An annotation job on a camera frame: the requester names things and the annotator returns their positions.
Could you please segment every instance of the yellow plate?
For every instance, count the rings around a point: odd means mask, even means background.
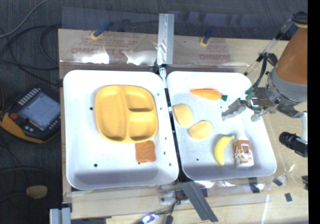
[[[137,143],[152,139],[158,131],[154,98],[138,86],[110,85],[95,98],[95,120],[105,139],[118,143]]]

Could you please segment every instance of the multimeter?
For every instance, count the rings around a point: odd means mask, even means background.
[[[0,126],[23,140],[45,143],[61,130],[60,100],[35,86],[4,107]]]

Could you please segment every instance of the yellow banana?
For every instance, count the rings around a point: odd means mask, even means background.
[[[234,138],[234,135],[222,136],[216,143],[216,146],[214,148],[214,157],[216,161],[222,166],[225,164],[225,147],[227,146],[229,141],[233,140]]]

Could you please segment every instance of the blue clip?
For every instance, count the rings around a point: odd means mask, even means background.
[[[110,26],[112,26],[112,22],[105,22],[102,26],[100,26],[97,30],[91,33],[91,38],[94,40],[99,39],[105,30],[108,30]]]
[[[208,44],[209,44],[209,39],[210,39],[211,34],[213,33],[214,29],[215,29],[215,27],[212,26],[212,27],[210,27],[210,28],[205,32],[205,34],[204,34],[204,36],[202,37],[201,42],[200,42],[200,45],[201,45],[201,46],[203,46],[203,47],[208,46]]]

